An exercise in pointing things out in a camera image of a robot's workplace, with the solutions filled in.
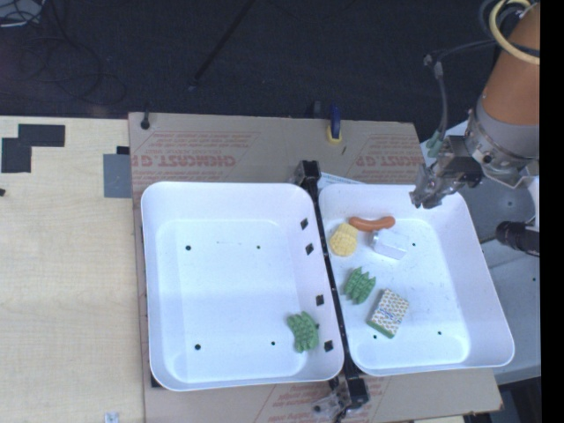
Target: sponge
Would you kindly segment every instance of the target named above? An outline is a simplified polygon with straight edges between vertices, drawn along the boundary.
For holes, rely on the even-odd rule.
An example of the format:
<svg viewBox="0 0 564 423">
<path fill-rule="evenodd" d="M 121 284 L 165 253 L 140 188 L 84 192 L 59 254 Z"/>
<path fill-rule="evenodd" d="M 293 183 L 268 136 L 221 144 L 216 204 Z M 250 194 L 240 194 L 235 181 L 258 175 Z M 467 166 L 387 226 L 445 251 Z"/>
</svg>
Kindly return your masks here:
<svg viewBox="0 0 564 423">
<path fill-rule="evenodd" d="M 298 353 L 314 349 L 319 345 L 319 334 L 317 325 L 308 312 L 288 316 L 288 326 L 295 338 L 293 347 Z"/>
<path fill-rule="evenodd" d="M 375 285 L 376 278 L 370 278 L 368 271 L 363 273 L 359 267 L 352 271 L 346 281 L 345 294 L 357 304 L 361 304 L 367 299 Z"/>
<path fill-rule="evenodd" d="M 408 307 L 409 302 L 407 300 L 386 289 L 378 303 L 378 307 L 367 323 L 386 337 L 393 338 Z"/>
<path fill-rule="evenodd" d="M 359 229 L 344 222 L 329 239 L 329 246 L 338 256 L 350 256 L 356 250 L 356 237 Z"/>
</svg>

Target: white tray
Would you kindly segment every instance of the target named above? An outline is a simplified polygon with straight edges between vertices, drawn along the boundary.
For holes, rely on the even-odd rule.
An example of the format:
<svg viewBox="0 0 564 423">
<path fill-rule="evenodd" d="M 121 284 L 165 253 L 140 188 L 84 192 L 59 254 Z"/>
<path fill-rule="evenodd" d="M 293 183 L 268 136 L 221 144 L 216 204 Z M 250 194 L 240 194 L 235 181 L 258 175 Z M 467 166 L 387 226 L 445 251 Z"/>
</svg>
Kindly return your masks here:
<svg viewBox="0 0 564 423">
<path fill-rule="evenodd" d="M 417 209 L 409 197 L 412 189 L 333 184 L 320 193 L 327 240 L 352 216 L 391 215 L 396 224 L 390 230 L 409 237 L 400 259 L 376 253 L 366 232 L 359 232 L 351 256 L 336 256 L 329 248 L 352 360 L 377 376 L 507 365 L 513 338 L 464 199 L 454 194 L 438 207 Z M 376 276 L 375 289 L 361 304 L 343 295 L 357 267 Z M 386 288 L 409 301 L 393 338 L 366 323 Z"/>
<path fill-rule="evenodd" d="M 158 182 L 145 190 L 141 212 L 149 357 L 163 387 L 322 381 L 339 373 L 343 346 L 305 190 Z M 320 343 L 297 352 L 286 319 L 302 311 L 319 324 Z"/>
</svg>

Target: sausage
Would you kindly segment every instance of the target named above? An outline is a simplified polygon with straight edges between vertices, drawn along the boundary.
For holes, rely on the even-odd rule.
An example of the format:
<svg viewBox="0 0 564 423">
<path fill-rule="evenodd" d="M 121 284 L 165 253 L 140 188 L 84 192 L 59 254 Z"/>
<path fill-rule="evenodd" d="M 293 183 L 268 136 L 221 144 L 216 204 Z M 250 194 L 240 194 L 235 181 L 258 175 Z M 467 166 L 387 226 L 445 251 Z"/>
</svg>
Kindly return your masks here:
<svg viewBox="0 0 564 423">
<path fill-rule="evenodd" d="M 349 224 L 362 232 L 373 232 L 374 230 L 389 229 L 396 224 L 393 216 L 384 216 L 380 219 L 362 219 L 357 216 L 349 218 Z"/>
</svg>

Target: black metal bracket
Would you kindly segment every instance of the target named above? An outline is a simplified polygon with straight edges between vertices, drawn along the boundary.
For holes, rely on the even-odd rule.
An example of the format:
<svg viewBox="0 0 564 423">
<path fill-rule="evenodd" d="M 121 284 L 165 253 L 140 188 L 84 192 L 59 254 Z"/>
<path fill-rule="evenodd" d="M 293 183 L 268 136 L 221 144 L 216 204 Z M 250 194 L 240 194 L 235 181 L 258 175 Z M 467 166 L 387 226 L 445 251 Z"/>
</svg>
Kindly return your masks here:
<svg viewBox="0 0 564 423">
<path fill-rule="evenodd" d="M 337 284 L 335 283 L 335 276 L 333 275 L 333 268 L 329 259 L 329 250 L 327 249 L 327 239 L 325 237 L 325 229 L 323 228 L 323 219 L 321 210 L 319 209 L 319 189 L 317 182 L 321 178 L 321 169 L 317 161 L 303 160 L 296 167 L 294 173 L 294 182 L 300 186 L 310 195 L 314 203 L 315 218 L 317 219 L 317 226 L 319 228 L 319 237 L 321 239 L 321 246 L 323 249 L 323 257 L 325 259 L 325 268 L 329 277 L 331 294 L 333 296 L 333 303 L 337 313 L 338 327 L 345 351 L 345 363 L 343 365 L 343 372 L 349 390 L 351 399 L 350 409 L 358 409 L 370 400 L 367 386 L 364 379 L 360 377 L 360 370 L 355 365 L 349 348 L 348 339 L 346 337 L 345 319 L 343 318 L 343 311 L 341 308 L 340 300 L 338 297 Z"/>
</svg>

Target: white plastic piece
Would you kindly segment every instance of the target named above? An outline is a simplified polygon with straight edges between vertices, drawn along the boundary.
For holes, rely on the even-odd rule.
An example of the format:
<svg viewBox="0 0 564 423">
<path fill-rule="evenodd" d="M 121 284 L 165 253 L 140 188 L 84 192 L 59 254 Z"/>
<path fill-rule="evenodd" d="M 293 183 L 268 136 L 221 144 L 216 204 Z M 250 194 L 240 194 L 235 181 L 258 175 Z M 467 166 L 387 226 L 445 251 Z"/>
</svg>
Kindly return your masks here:
<svg viewBox="0 0 564 423">
<path fill-rule="evenodd" d="M 344 350 L 304 189 L 158 182 L 145 190 L 141 212 L 149 360 L 163 387 L 325 381 L 339 373 Z M 306 352 L 294 348 L 287 323 L 302 311 L 319 324 L 319 345 Z"/>
<path fill-rule="evenodd" d="M 352 216 L 392 215 L 393 230 L 410 239 L 401 261 L 375 255 L 372 233 L 359 233 L 352 256 L 330 252 L 339 290 L 355 268 L 376 276 L 366 301 L 340 301 L 352 360 L 375 376 L 507 365 L 515 343 L 464 198 L 456 193 L 418 209 L 409 196 L 413 186 L 336 183 L 319 195 L 326 235 Z M 393 338 L 366 323 L 385 289 L 409 301 Z"/>
<path fill-rule="evenodd" d="M 372 249 L 386 257 L 400 260 L 409 247 L 409 237 L 392 229 L 383 229 L 374 232 Z"/>
</svg>

